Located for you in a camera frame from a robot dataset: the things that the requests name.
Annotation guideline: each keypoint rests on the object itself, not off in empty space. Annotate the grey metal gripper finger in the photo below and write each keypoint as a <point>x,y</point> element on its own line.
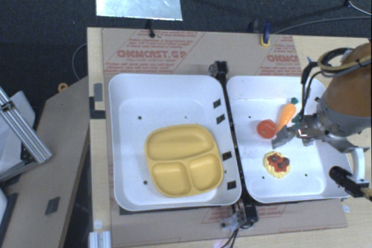
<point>278,142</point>
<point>286,132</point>

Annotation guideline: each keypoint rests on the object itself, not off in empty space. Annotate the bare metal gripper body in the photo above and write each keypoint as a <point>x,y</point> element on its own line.
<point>312,129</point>

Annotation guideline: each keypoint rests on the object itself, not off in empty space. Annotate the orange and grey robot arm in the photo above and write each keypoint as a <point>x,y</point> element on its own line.
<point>346,96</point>

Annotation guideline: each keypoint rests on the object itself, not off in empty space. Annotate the orange carrot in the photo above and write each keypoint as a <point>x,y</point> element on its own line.
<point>287,114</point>

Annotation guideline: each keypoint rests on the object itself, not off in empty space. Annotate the red tomato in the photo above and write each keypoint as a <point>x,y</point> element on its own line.
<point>266,129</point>

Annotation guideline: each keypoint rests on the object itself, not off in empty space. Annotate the yellow pasta with red sauce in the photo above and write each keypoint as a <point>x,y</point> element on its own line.
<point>276,165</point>

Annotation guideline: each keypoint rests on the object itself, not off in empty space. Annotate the thin black rod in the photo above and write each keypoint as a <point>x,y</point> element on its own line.
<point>232,130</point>

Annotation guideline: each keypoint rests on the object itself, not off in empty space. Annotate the white plastic tray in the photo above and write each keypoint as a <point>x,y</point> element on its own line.
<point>293,188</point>
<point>168,90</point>

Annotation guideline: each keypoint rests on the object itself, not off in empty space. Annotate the yellow divided plate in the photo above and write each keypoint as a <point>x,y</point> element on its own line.
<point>181,159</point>

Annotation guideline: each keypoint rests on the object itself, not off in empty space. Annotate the brown cardboard board red print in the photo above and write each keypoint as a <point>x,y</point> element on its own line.
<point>174,52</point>

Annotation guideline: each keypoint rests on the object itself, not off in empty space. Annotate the black cylinder on white bracket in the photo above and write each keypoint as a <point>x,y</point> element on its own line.
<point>347,180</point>

